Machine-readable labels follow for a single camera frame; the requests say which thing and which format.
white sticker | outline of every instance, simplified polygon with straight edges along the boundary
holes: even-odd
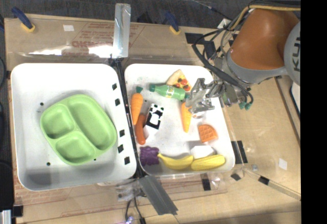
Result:
[[[63,25],[64,31],[75,31],[73,25]]]
[[[279,159],[279,167],[282,169],[287,170],[287,161],[283,160],[283,159]]]

orange waffle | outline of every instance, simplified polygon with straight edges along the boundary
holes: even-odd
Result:
[[[198,130],[199,130],[200,139],[201,139],[202,143],[218,138],[218,134],[217,134],[216,130],[208,124],[199,125]]]

white tray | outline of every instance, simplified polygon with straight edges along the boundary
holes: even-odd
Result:
[[[190,149],[201,143],[197,126],[199,124],[209,124],[214,127],[218,133],[218,139],[205,143],[211,145],[218,154],[224,155],[226,163],[207,172],[229,171],[235,165],[235,155],[230,142],[230,137],[225,122],[225,118],[218,98],[212,98],[212,104],[215,109],[206,111],[205,116],[201,119],[192,119],[188,133],[183,131],[182,120],[180,115],[181,101],[176,99],[165,98],[156,92],[149,91],[151,83],[165,83],[170,75],[176,70],[181,69],[190,85],[194,85],[198,78],[204,78],[205,83],[213,80],[210,72],[201,67],[194,65],[169,65],[169,64],[132,64],[125,70],[126,88],[129,101],[136,86],[143,87],[142,95],[144,103],[141,112],[147,114],[151,103],[164,107],[164,113],[161,118],[159,131],[154,137],[146,139],[145,145],[159,148],[159,152],[172,158],[181,158],[190,154]],[[138,153],[141,145],[137,143]],[[194,174],[199,171],[172,170],[164,166],[162,162],[159,165],[144,166],[144,171],[149,175],[168,176],[178,174]]]
[[[134,175],[136,158],[113,68],[105,64],[24,63],[13,69],[11,85],[18,178],[27,189],[115,182]],[[96,161],[80,166],[63,162],[40,127],[44,110],[74,94],[93,97],[109,115],[118,134],[110,150]]]

green tray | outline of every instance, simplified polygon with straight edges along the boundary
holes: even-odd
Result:
[[[47,108],[40,119],[45,138],[67,164],[96,159],[117,140],[117,131],[95,99],[78,94]]]

green bottle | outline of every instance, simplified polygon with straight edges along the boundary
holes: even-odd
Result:
[[[183,100],[185,98],[185,90],[174,86],[169,86],[169,85],[157,86],[154,84],[150,84],[149,90],[151,92],[157,92],[166,98],[173,98],[178,100]]]

